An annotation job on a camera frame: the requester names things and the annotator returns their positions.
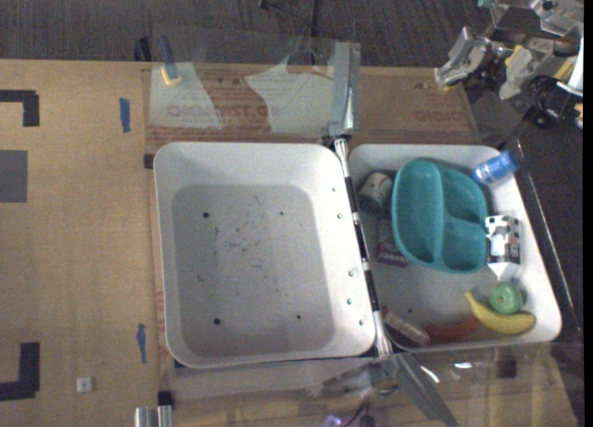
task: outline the blue can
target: blue can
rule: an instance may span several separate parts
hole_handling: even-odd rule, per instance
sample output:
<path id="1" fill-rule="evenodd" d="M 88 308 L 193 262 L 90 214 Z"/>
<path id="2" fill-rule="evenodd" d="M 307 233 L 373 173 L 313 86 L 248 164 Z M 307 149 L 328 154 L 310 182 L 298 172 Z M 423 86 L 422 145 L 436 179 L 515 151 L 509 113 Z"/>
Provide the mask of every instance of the blue can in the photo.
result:
<path id="1" fill-rule="evenodd" d="M 503 150 L 499 156 L 492 157 L 472 170 L 472 178 L 488 185 L 519 169 L 519 159 L 510 150 Z"/>

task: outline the teal divided plate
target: teal divided plate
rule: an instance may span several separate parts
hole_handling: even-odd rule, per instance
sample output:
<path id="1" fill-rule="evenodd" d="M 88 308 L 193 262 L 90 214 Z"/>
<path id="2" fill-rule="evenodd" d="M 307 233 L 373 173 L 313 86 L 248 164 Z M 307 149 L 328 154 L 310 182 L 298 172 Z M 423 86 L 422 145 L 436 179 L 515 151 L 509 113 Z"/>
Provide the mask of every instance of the teal divided plate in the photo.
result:
<path id="1" fill-rule="evenodd" d="M 468 175 L 412 160 L 396 175 L 391 212 L 397 246 L 411 262 L 455 273 L 486 264 L 486 197 Z"/>

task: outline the teal bowl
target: teal bowl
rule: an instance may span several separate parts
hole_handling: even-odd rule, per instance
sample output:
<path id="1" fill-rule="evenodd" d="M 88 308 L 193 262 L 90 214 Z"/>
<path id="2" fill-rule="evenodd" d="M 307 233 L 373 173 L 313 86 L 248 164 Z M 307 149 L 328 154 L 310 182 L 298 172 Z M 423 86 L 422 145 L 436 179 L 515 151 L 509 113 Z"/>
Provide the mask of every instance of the teal bowl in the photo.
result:
<path id="1" fill-rule="evenodd" d="M 409 261 L 454 273 L 486 264 L 486 197 L 468 175 L 412 160 L 396 175 L 391 212 L 394 238 Z"/>

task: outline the yellow banana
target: yellow banana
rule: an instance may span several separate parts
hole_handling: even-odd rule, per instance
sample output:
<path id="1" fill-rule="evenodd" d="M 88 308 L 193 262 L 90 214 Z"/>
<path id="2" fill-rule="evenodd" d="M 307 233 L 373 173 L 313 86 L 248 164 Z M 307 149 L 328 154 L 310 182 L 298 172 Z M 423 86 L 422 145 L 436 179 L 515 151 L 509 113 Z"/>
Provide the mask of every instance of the yellow banana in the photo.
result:
<path id="1" fill-rule="evenodd" d="M 475 300 L 471 292 L 466 292 L 465 298 L 470 302 L 473 315 L 493 332 L 518 334 L 529 330 L 536 323 L 536 317 L 531 313 L 500 315 Z"/>

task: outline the gray square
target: gray square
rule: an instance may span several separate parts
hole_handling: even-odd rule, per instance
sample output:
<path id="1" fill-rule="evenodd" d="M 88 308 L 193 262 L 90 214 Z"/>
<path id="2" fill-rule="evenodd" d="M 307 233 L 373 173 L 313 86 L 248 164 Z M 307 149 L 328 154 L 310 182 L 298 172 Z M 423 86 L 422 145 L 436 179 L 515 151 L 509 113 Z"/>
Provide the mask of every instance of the gray square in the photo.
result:
<path id="1" fill-rule="evenodd" d="M 0 150 L 0 203 L 27 203 L 26 150 Z"/>

